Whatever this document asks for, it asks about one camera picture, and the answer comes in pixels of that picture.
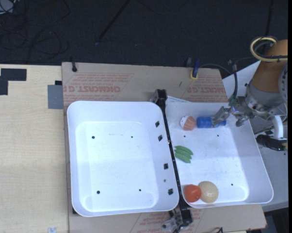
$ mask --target toy tomato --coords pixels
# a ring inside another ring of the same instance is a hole
[[[196,202],[201,198],[201,188],[194,184],[186,185],[183,189],[184,197],[188,202]]]

